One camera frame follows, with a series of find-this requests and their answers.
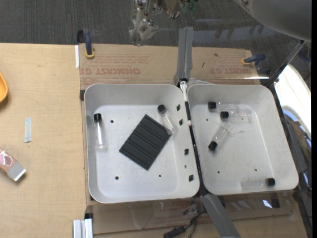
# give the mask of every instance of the black cap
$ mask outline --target black cap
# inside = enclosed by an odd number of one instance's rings
[[[214,151],[214,150],[217,148],[217,146],[218,146],[218,144],[217,144],[216,142],[212,141],[212,142],[209,144],[208,148],[209,148],[209,150]]]
[[[166,108],[164,105],[159,105],[158,106],[158,112],[161,113],[162,111],[166,111]]]
[[[216,102],[208,102],[208,108],[209,109],[215,109],[217,107],[217,103]]]
[[[94,121],[102,121],[103,119],[101,118],[101,114],[97,113],[94,114]]]
[[[267,178],[266,182],[267,182],[267,186],[268,187],[272,187],[272,186],[275,185],[275,179],[274,178]]]
[[[220,112],[220,118],[227,119],[228,117],[229,117],[229,112],[228,111],[221,111]]]

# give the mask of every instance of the gray carpet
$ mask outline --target gray carpet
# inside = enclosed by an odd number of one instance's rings
[[[77,31],[92,42],[130,44],[130,0],[0,0],[0,42],[76,44]],[[266,54],[259,68],[269,74],[284,62],[298,40],[260,25],[233,0],[200,0],[195,15],[154,17],[160,31],[148,45],[178,45],[179,28],[193,26],[193,46],[241,48]],[[309,87],[307,62],[294,59]]]

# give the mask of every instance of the green connector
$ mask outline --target green connector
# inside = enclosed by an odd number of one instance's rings
[[[198,7],[198,2],[193,1],[192,7],[190,8],[190,10],[192,11],[193,14],[196,13],[197,7]]]
[[[184,14],[187,14],[190,10],[190,2],[186,2],[185,5],[182,7],[182,11]]]

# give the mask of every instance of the white tray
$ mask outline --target white tray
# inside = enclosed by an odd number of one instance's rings
[[[169,138],[147,171],[120,153],[119,149],[145,114],[160,122],[157,111],[160,104],[164,104],[174,116],[178,133]],[[200,183],[195,155],[183,94],[177,87],[95,84],[85,92],[85,110],[88,183],[90,194],[96,201],[117,203],[188,198],[197,193]],[[98,152],[94,148],[95,113],[102,114],[106,126],[106,152]],[[181,119],[183,124],[180,126],[178,121]],[[189,149],[187,155],[184,154],[185,149]]]
[[[272,93],[260,85],[193,85],[188,99],[206,189],[217,195],[289,190],[298,173]],[[252,122],[232,123],[229,137],[216,151],[210,144],[221,119],[208,102],[240,103],[252,111]],[[275,186],[242,190],[244,177],[274,178]]]

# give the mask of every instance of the wooden surface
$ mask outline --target wooden surface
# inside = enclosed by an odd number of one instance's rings
[[[0,174],[0,237],[70,238],[72,221],[83,219],[86,209],[74,46],[0,44],[0,52],[0,71],[9,88],[0,104],[0,146],[27,170],[18,182]],[[26,117],[32,118],[30,143],[24,143]],[[290,215],[234,224],[243,238],[307,237],[297,204],[290,204]],[[96,237],[161,238],[170,230]],[[197,227],[193,238],[202,237],[219,237],[212,223]]]

